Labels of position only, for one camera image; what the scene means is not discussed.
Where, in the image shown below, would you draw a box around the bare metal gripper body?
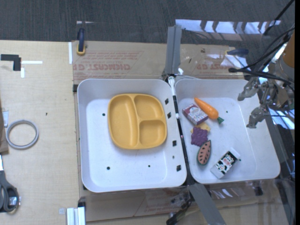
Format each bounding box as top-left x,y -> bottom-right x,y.
256,78 -> 295,110

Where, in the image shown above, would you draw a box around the white plastic tray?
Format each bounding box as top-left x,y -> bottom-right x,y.
174,78 -> 281,185
76,78 -> 188,194

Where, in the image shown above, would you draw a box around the orange toy carrot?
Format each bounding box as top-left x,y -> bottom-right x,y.
194,97 -> 225,125

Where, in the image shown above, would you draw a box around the yellow toy cheese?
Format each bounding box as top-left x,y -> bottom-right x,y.
190,122 -> 211,135

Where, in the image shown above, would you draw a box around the white cow print milk carton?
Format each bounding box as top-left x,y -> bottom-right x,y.
210,147 -> 241,180

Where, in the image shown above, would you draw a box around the small pink carton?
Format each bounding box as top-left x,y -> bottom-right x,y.
182,103 -> 209,126

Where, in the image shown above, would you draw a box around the purple toy grapes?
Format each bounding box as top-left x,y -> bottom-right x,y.
190,126 -> 209,148

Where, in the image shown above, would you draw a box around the toy watermelon slice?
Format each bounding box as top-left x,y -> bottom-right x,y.
196,140 -> 212,166

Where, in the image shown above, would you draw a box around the thin black and white rod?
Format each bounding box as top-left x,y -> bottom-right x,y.
167,75 -> 195,188

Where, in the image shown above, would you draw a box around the yellow divided plate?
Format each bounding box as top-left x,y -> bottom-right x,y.
107,93 -> 168,150

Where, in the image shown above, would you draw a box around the brown cardboard board red print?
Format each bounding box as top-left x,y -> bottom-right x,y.
71,40 -> 283,223

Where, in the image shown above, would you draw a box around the white tape roll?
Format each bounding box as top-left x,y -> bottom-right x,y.
6,119 -> 39,150

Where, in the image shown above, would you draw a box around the grey handled scissors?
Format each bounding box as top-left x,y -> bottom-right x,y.
0,169 -> 21,213

